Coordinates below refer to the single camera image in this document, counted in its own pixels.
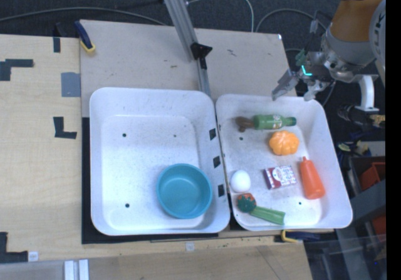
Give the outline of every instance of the black tape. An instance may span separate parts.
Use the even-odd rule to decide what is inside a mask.
[[[215,168],[218,167],[220,164],[221,164],[221,162],[220,162],[220,157],[219,156],[213,158],[213,166]]]
[[[64,132],[64,118],[63,117],[53,117],[55,123],[55,137],[60,138],[76,138],[76,132]]]
[[[217,187],[218,193],[219,193],[219,197],[222,197],[224,195],[224,185],[220,184]]]
[[[60,53],[61,52],[61,44],[59,37],[53,37],[53,52]]]
[[[7,232],[0,232],[0,263],[27,262],[28,252],[7,252]]]
[[[0,62],[0,81],[11,80],[12,67],[33,67],[33,60],[6,59]]]
[[[64,30],[64,28],[60,22],[55,24],[55,26],[53,28],[53,36],[54,37],[68,37],[67,32]]]
[[[216,137],[216,129],[215,128],[212,128],[209,131],[209,137],[211,138],[211,140],[213,140]]]
[[[33,60],[16,60],[6,58],[6,64],[10,67],[33,67]]]
[[[0,62],[0,81],[11,79],[11,67],[6,62]]]

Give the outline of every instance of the blue clamp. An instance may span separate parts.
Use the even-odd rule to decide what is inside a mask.
[[[87,53],[92,53],[95,50],[95,45],[91,42],[88,33],[83,28],[79,21],[74,22],[74,27],[81,38],[80,44]]]

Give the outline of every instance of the blue bowl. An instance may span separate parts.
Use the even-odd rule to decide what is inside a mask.
[[[164,211],[179,219],[196,218],[212,203],[212,185],[206,174],[191,164],[164,169],[157,179],[157,198]]]

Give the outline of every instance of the wooden surface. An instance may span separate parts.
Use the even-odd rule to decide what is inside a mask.
[[[33,68],[12,68],[11,81],[0,81],[0,231],[8,232],[8,252],[35,251],[40,261],[153,254],[160,268],[165,256],[158,254],[166,252],[176,254],[168,255],[173,260],[180,254],[195,257],[191,263],[201,258],[205,266],[215,263],[213,256],[234,265],[240,257],[255,256],[252,263],[261,262],[262,275],[268,266],[257,248],[277,248],[279,259],[292,256],[296,261],[281,262],[288,274],[298,269],[298,277],[289,279],[311,278],[303,246],[275,243],[269,236],[274,232],[226,229],[217,239],[82,245],[81,98],[61,96],[61,74],[81,71],[79,42],[61,38],[60,53],[53,52],[52,38],[0,35],[0,45],[0,61],[34,61]],[[64,117],[64,130],[77,132],[76,139],[56,138],[53,117]],[[188,242],[193,242],[194,252],[186,252]]]
[[[142,254],[90,261],[97,280],[310,280],[302,244]]]
[[[198,90],[197,64],[188,61],[171,26],[81,21],[96,46],[81,54],[82,115],[91,94],[104,86]],[[195,29],[207,55],[211,98],[226,93],[270,95],[288,69],[277,34]],[[296,96],[291,90],[288,96]]]

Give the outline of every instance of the orange bottle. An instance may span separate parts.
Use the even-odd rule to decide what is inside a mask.
[[[311,160],[303,157],[300,165],[301,178],[305,197],[310,200],[319,199],[326,194],[325,187],[321,183],[318,171]]]

